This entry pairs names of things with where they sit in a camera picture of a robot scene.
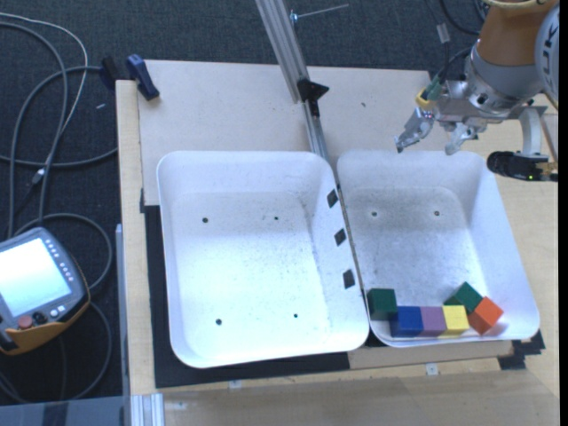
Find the blue cube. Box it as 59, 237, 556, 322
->
389, 305, 424, 339

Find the black cylinder on white bracket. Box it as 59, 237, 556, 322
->
485, 106, 552, 183

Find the dark green cube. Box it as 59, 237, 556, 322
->
442, 280, 485, 315
366, 288, 399, 321

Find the white plastic tray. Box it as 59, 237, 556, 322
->
335, 149, 541, 350
155, 150, 371, 369

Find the yellow cube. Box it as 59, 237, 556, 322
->
438, 304, 471, 338

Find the purple cube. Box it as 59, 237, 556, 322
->
419, 305, 447, 338

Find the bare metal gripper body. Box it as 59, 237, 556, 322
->
431, 79, 526, 127

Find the orange cube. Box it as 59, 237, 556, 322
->
466, 296, 506, 336

